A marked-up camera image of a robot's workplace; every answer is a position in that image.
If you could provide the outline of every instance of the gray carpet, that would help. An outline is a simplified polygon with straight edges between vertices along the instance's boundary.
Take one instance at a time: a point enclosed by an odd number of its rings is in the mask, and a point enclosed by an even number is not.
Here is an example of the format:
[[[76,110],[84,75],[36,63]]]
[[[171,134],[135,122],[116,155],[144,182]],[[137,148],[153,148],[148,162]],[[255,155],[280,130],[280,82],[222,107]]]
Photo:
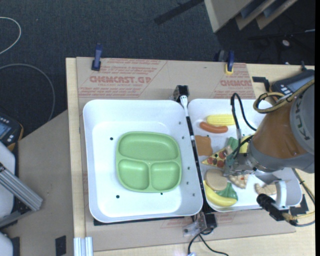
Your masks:
[[[236,62],[315,64],[315,33],[295,36],[290,49],[279,50],[280,37],[315,28],[315,0],[299,0],[266,28],[253,21],[242,31],[234,19],[213,33],[204,2],[157,24],[155,19],[189,0],[0,0],[0,17],[21,25],[21,38],[0,54],[0,66],[23,63],[42,70],[56,94],[53,117],[67,109],[67,57],[93,57],[97,42],[102,57],[212,61],[220,50],[233,50]],[[15,41],[17,25],[0,19],[0,51]],[[49,82],[26,67],[0,70],[0,106],[19,120],[27,135],[48,121],[52,107]]]

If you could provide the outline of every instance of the green divided plate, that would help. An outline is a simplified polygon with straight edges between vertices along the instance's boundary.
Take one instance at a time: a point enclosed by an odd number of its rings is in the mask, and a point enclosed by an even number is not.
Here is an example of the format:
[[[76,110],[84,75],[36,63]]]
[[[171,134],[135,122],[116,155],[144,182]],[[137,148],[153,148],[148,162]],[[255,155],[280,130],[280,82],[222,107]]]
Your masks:
[[[121,184],[138,192],[168,192],[181,181],[178,143],[169,135],[132,131],[116,146],[116,172]]]

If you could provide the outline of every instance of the clamp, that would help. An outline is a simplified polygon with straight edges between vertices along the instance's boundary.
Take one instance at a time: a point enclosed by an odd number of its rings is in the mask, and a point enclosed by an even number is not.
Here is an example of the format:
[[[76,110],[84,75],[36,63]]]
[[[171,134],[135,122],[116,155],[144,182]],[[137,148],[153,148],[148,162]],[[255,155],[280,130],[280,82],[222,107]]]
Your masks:
[[[228,53],[228,62],[225,64],[225,73],[227,75],[232,75],[234,72],[234,63],[235,63],[235,53],[233,50],[230,50]]]
[[[92,66],[91,69],[94,71],[100,71],[100,66],[101,66],[101,58],[102,55],[102,44],[97,43],[95,46],[95,53],[94,53],[94,60],[92,61]]]

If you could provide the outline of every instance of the toy hot dog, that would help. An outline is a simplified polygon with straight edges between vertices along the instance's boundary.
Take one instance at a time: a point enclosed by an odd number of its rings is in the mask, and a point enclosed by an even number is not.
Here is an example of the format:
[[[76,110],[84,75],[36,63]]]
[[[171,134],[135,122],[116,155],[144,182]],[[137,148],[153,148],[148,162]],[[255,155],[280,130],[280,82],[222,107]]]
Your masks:
[[[213,134],[223,134],[228,131],[228,127],[226,125],[215,126],[208,124],[207,122],[201,122],[199,126],[201,129]]]

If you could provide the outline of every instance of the toy food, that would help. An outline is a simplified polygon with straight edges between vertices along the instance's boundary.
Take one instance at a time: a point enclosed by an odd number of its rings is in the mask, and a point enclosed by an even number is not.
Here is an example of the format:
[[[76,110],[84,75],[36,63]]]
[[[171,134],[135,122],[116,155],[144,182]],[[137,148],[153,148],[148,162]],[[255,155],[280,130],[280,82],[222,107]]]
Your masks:
[[[225,166],[225,160],[228,155],[232,153],[232,148],[230,145],[225,146],[219,151],[213,153],[206,160],[201,163],[204,165],[214,166],[223,169]]]
[[[215,126],[206,122],[201,122],[199,126],[201,129],[213,134],[223,134],[228,131],[228,127],[226,125]]]
[[[206,184],[215,191],[224,190],[227,187],[228,179],[223,176],[219,169],[209,169],[204,175]]]
[[[237,192],[234,190],[230,182],[227,183],[226,188],[224,190],[217,191],[216,193],[219,196],[222,196],[225,198],[233,198],[238,201]]]
[[[212,155],[213,150],[211,147],[210,137],[196,135],[196,136],[194,136],[194,139],[195,139],[195,144],[196,144],[196,150],[197,150],[197,153],[200,157]]]
[[[206,122],[212,126],[233,126],[236,124],[232,114],[211,114],[206,117]]]
[[[227,145],[230,145],[230,147],[232,148],[232,150],[237,149],[238,145],[239,145],[239,140],[234,138],[234,137],[230,137],[226,143]]]
[[[241,189],[245,189],[247,186],[249,174],[245,175],[229,175],[229,180]]]
[[[216,206],[221,206],[221,207],[230,207],[233,206],[236,202],[237,199],[231,198],[231,197],[224,197],[221,195],[218,195],[213,189],[211,189],[207,184],[206,181],[203,181],[204,185],[204,190],[205,190],[205,195],[207,199],[215,204]]]
[[[260,194],[266,194],[267,196],[275,195],[277,193],[277,188],[275,184],[260,186],[259,183],[254,184],[255,191]]]

